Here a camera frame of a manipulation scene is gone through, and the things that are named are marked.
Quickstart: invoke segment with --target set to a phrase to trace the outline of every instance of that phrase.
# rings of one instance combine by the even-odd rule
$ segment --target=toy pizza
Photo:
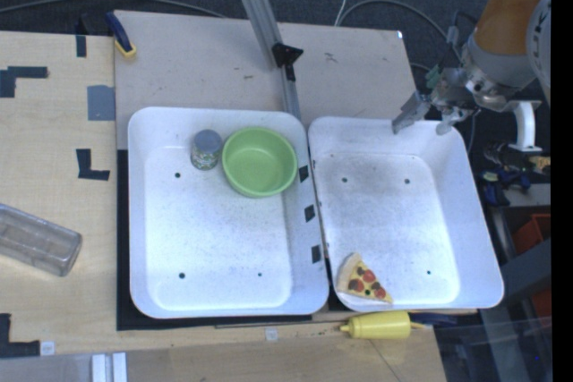
[[[368,300],[392,303],[392,297],[358,253],[350,255],[338,271],[337,290]]]

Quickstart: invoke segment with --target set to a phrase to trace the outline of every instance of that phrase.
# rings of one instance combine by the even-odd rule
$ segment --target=green plastic bowl
[[[234,132],[223,147],[223,170],[231,186],[249,198],[284,191],[296,176],[296,153],[278,132],[248,127]]]

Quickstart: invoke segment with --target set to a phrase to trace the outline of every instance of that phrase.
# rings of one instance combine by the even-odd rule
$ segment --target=metal tray
[[[323,117],[309,129],[312,169],[333,276],[359,252],[393,304],[345,293],[361,312],[489,308],[503,282],[464,141],[422,121]]]
[[[283,134],[299,174],[261,199],[234,191],[222,165],[191,163],[193,135],[247,126]],[[329,284],[306,132],[283,112],[148,107],[128,126],[130,290],[153,318],[304,315]]]

